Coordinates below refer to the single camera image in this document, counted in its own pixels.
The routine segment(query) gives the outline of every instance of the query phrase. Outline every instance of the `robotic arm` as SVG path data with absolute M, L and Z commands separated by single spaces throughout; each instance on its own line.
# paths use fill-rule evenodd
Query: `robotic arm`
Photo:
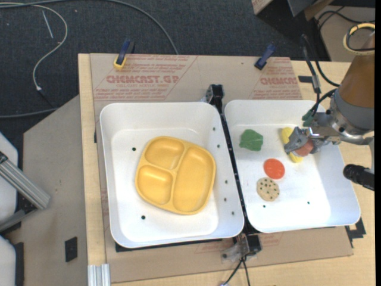
M 355 145 L 369 145 L 372 167 L 349 164 L 344 168 L 344 177 L 374 190 L 374 32 L 359 50 L 342 83 L 331 94 L 330 107 L 325 113 L 316 112 L 312 120 L 305 122 L 306 128 L 296 127 L 286 153 L 307 156 L 320 151 L 328 144 L 341 141 Z

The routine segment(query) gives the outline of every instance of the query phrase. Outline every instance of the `beige round cracker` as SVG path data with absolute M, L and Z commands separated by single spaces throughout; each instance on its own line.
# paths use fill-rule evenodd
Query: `beige round cracker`
M 278 184 L 269 177 L 264 177 L 257 182 L 257 193 L 266 201 L 274 201 L 278 198 L 280 191 Z

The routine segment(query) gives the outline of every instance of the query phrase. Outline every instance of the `red circle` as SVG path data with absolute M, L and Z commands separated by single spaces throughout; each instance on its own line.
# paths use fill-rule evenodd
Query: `red circle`
M 263 164 L 267 176 L 272 179 L 280 179 L 285 175 L 285 166 L 278 159 L 267 159 Z

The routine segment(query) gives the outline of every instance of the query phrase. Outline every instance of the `black fabric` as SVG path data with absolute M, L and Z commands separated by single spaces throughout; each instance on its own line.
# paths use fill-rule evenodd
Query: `black fabric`
M 44 0 L 0 0 L 35 2 Z M 180 54 L 261 55 L 270 43 L 276 56 L 302 60 L 299 38 L 315 38 L 316 25 L 303 15 L 292 17 L 286 0 L 274 0 L 254 15 L 251 0 L 120 0 L 158 20 Z M 174 54 L 162 30 L 147 16 L 129 7 L 104 1 L 70 1 L 45 5 L 68 24 L 65 44 L 44 60 L 36 73 L 48 101 L 36 91 L 32 71 L 36 62 L 64 36 L 64 25 L 45 10 L 54 38 L 40 8 L 0 10 L 0 115 L 60 107 L 78 90 L 79 53 L 118 53 L 124 40 L 135 41 L 135 53 Z M 326 60 L 323 49 L 319 58 Z M 22 134 L 46 114 L 22 119 L 0 119 L 0 132 L 22 152 Z

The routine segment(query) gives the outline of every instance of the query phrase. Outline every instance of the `wooden table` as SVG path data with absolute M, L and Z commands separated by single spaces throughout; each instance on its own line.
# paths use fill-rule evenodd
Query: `wooden table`
M 292 61 L 292 66 L 296 76 L 310 76 L 310 71 L 304 61 Z M 321 63 L 321 67 L 331 80 L 340 82 L 349 67 L 349 63 L 325 62 Z M 79 75 L 88 265 L 100 266 L 107 261 L 102 221 L 101 192 L 99 189 L 98 155 L 96 144 L 94 144 L 95 121 L 89 54 L 79 55 Z M 311 86 L 303 83 L 299 84 L 303 99 L 315 100 Z M 322 93 L 325 93 L 331 90 L 332 87 L 322 80 L 321 89 Z M 327 108 L 327 105 L 328 101 L 323 103 L 325 108 Z M 340 149 L 345 164 L 371 165 L 370 150 L 367 146 L 342 143 Z M 354 240 L 353 256 L 249 268 L 251 284 L 255 286 L 375 285 L 374 192 L 356 184 L 354 184 L 354 189 L 361 207 L 361 217 L 367 234 L 362 239 Z M 217 286 L 229 275 L 230 271 L 219 271 L 147 281 L 125 282 L 117 285 Z M 246 285 L 244 270 L 239 270 L 229 284 L 234 286 Z

